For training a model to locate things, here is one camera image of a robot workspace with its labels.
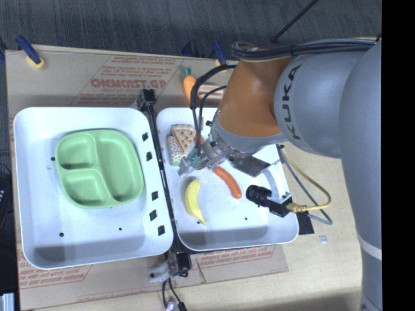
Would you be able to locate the thin black rod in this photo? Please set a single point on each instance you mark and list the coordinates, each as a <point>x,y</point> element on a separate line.
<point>163,180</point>

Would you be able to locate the green divided plate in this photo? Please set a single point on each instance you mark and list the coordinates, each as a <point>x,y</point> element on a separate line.
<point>100,168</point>

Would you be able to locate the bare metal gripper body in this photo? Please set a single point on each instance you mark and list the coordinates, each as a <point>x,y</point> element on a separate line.
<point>214,150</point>

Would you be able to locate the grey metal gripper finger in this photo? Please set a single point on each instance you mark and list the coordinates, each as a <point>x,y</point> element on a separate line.
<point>214,164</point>
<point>185,168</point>

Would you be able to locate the black cylinder on white bracket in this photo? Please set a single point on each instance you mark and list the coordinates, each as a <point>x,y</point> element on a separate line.
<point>259,194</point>

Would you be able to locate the white patterned packet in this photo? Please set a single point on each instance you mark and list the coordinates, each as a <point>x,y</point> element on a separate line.
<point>174,152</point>

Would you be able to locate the orange carrot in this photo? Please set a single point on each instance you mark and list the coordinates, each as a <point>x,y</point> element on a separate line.
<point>188,86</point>

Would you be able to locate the tan bread roll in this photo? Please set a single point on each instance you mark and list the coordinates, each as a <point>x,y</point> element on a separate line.
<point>209,92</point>

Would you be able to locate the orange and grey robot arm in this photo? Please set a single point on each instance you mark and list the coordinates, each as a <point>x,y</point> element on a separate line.
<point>324,102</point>

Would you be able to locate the tan pizza slice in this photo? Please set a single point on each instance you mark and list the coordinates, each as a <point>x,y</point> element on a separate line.
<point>184,136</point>

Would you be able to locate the brown cardboard board, red print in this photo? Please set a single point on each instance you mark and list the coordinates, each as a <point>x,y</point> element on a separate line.
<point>81,79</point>

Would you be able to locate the yellow banana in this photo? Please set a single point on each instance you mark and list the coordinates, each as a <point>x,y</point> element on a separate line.
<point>192,199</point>

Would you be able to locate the orange sausage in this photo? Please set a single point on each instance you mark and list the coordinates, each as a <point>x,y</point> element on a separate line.
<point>231,181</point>

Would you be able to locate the white plastic tray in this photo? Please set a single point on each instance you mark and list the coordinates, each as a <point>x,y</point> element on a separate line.
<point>233,225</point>
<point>97,238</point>

